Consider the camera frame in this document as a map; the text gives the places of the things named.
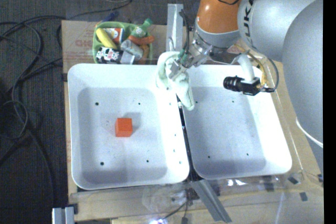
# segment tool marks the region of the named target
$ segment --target green basket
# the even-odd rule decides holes
[[[135,24],[128,24],[128,23],[120,23],[120,22],[103,22],[99,23],[96,28],[94,29],[93,33],[93,43],[92,43],[92,54],[93,54],[93,60],[95,63],[98,63],[96,60],[96,54],[98,52],[98,49],[100,47],[103,47],[104,45],[99,41],[97,35],[96,35],[96,30],[97,28],[123,28],[124,29],[124,40],[129,37],[131,32],[137,27],[138,25]],[[148,54],[148,59],[149,62],[152,62],[153,59],[153,49],[152,49],[152,44],[149,45],[149,54]]]

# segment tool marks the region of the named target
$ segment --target glove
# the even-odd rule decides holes
[[[160,89],[171,90],[176,93],[182,104],[193,110],[195,101],[190,88],[190,78],[187,72],[180,73],[174,80],[169,78],[170,68],[174,60],[178,59],[178,51],[167,51],[159,56],[157,63],[156,86]]]

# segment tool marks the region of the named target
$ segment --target orange block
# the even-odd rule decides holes
[[[117,118],[115,121],[115,136],[116,137],[130,137],[133,132],[132,119]]]

